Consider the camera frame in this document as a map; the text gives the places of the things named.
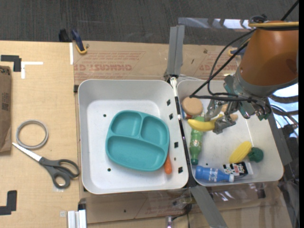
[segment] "orange carrot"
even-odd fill
[[[170,161],[170,157],[169,157],[169,153],[167,154],[167,158],[166,161],[164,163],[164,168],[165,168],[165,173],[166,174],[171,174],[172,173],[172,166],[171,166],[171,161]]]

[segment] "blue bottle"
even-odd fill
[[[211,182],[219,182],[219,181],[234,181],[233,174],[225,174],[221,172],[219,169],[215,168],[206,168],[198,165],[195,171],[196,179],[204,179]]]

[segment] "metal ring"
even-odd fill
[[[21,140],[19,139],[19,134],[20,134],[21,129],[24,126],[29,125],[29,124],[37,124],[37,125],[41,126],[43,128],[45,134],[46,134],[45,137],[44,137],[44,140],[41,143],[39,143],[37,145],[34,145],[34,146],[28,146],[28,145],[24,144],[23,142],[21,142]],[[26,149],[31,149],[31,150],[33,150],[33,149],[39,149],[43,145],[45,145],[45,143],[47,142],[47,140],[48,140],[48,129],[47,129],[46,125],[44,123],[42,123],[41,121],[32,120],[32,119],[31,120],[27,120],[27,121],[21,123],[20,126],[17,128],[17,131],[16,131],[16,141],[17,141],[17,143],[20,146],[22,146],[22,147],[24,147]]]

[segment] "brown package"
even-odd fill
[[[10,99],[10,67],[0,66],[0,152],[11,148]]]

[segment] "scissors handle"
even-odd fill
[[[60,189],[67,188],[70,185],[70,179],[75,178],[80,174],[79,167],[76,165],[75,162],[70,160],[61,159],[57,161],[51,161],[42,157],[39,160],[39,163],[47,169],[47,171],[52,177],[54,185]],[[62,166],[61,164],[63,163],[68,163],[74,166],[76,172],[72,172],[69,168]],[[65,181],[65,183],[59,184],[56,180],[57,177],[61,177]]]

